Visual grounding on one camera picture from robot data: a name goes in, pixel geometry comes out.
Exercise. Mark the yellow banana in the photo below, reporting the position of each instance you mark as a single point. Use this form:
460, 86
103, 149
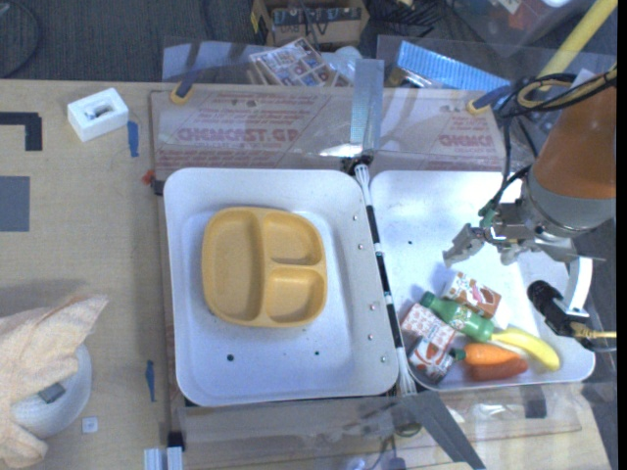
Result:
536, 348

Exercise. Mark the orange patterned carton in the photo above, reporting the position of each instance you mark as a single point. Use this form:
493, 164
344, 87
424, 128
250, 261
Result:
426, 326

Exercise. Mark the thin black and white rod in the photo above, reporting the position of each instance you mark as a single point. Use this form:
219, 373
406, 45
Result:
377, 243

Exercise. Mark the brown sausage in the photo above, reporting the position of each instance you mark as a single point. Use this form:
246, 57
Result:
499, 371

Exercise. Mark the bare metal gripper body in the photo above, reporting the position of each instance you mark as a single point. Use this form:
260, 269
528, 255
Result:
514, 223

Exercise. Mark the orange and white juice carton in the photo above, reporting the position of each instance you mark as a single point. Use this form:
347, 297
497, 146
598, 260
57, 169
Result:
472, 294

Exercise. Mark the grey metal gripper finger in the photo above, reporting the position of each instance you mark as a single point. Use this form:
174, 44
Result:
510, 253
465, 245

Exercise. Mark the white plastic tray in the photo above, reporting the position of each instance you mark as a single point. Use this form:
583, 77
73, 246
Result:
274, 360
421, 223

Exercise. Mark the brown cardboard board red print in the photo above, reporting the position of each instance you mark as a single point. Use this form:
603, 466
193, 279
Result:
245, 130

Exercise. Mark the orange carrot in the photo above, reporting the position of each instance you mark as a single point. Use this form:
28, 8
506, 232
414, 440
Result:
490, 354

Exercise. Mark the white foam box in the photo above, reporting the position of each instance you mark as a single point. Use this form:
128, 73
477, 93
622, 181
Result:
98, 115

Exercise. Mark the green bottle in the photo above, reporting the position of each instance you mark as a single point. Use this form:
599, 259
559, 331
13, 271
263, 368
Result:
458, 316

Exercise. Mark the yellow divided plate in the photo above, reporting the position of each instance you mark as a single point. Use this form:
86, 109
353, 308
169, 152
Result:
235, 267

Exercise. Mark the pale yellow cloth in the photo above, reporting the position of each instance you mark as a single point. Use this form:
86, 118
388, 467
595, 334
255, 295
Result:
34, 350

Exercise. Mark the white round tub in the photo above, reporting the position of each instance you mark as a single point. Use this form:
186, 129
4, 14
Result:
63, 404

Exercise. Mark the orange and white small can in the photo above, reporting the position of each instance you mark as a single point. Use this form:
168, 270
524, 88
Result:
431, 360

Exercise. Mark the black cylinder on white bracket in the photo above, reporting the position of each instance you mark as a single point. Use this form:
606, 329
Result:
556, 306

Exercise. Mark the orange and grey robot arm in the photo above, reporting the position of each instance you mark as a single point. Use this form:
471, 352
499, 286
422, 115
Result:
575, 155

